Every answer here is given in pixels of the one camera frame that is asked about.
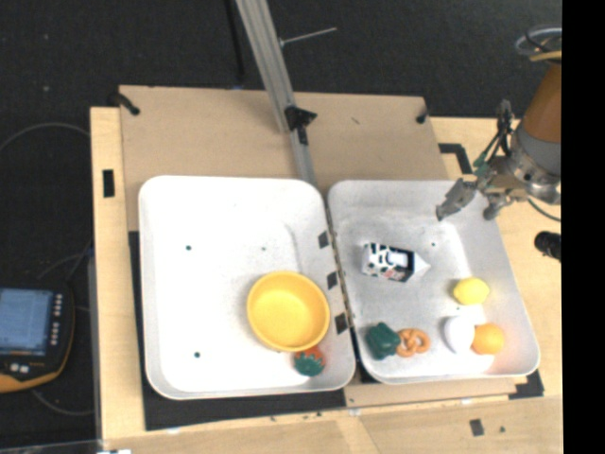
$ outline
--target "white egg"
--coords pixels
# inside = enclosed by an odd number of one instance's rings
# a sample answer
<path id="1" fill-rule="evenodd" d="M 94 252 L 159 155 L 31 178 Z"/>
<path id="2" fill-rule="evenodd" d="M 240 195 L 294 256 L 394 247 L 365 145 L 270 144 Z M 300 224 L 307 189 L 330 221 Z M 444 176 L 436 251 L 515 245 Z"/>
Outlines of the white egg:
<path id="1" fill-rule="evenodd" d="M 468 318 L 454 316 L 443 325 L 443 335 L 455 353 L 468 351 L 475 338 L 475 325 Z"/>

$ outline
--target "tray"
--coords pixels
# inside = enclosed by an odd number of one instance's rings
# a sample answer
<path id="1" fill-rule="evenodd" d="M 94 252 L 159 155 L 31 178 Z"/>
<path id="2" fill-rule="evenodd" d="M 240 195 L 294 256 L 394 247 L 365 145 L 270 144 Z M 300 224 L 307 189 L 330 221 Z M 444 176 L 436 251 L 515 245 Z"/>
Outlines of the tray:
<path id="1" fill-rule="evenodd" d="M 465 209 L 439 222 L 436 206 L 449 181 L 347 181 L 328 196 L 333 233 L 344 274 L 361 361 L 375 379 L 388 384 L 518 376 L 533 372 L 540 352 L 510 262 L 494 220 L 482 217 L 488 205 L 476 197 Z M 361 272 L 363 246 L 378 242 L 413 251 L 430 268 L 406 282 Z M 457 280 L 475 275 L 491 287 L 482 305 L 462 306 L 451 294 Z M 443 322 L 465 315 L 475 324 L 494 322 L 506 334 L 497 355 L 454 353 L 444 341 Z M 394 330 L 416 327 L 431 339 L 428 352 L 376 360 L 364 341 L 368 328 L 384 322 Z"/>
<path id="2" fill-rule="evenodd" d="M 139 194 L 147 377 L 172 399 L 337 390 L 355 368 L 351 335 L 331 321 L 327 365 L 299 375 L 292 354 L 268 349 L 246 317 L 265 273 L 300 272 L 345 305 L 320 193 L 299 180 L 161 176 Z"/>

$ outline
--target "toy pretzel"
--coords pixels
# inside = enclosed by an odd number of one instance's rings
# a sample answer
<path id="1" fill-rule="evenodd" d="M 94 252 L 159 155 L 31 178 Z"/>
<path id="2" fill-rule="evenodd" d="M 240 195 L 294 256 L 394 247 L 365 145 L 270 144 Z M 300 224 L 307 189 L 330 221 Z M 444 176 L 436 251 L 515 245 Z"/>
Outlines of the toy pretzel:
<path id="1" fill-rule="evenodd" d="M 395 352 L 400 357 L 411 357 L 415 353 L 424 353 L 431 345 L 426 333 L 416 328 L 406 328 L 398 332 L 401 344 Z"/>

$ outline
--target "yellow bowl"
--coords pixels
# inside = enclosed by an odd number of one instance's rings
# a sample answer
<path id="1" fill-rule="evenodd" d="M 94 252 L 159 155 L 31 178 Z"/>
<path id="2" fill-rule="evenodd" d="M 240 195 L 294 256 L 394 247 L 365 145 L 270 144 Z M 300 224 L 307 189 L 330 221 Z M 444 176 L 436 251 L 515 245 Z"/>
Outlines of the yellow bowl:
<path id="1" fill-rule="evenodd" d="M 328 331 L 330 306 L 308 277 L 276 271 L 261 277 L 248 295 L 248 321 L 266 346 L 298 352 L 318 344 Z"/>

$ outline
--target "device screen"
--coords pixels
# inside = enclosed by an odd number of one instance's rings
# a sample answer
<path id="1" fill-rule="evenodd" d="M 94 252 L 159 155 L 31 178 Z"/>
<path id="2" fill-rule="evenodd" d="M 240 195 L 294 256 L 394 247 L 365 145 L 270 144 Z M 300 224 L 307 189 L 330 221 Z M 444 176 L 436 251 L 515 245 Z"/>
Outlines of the device screen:
<path id="1" fill-rule="evenodd" d="M 48 290 L 0 288 L 0 355 L 46 353 L 52 300 Z"/>

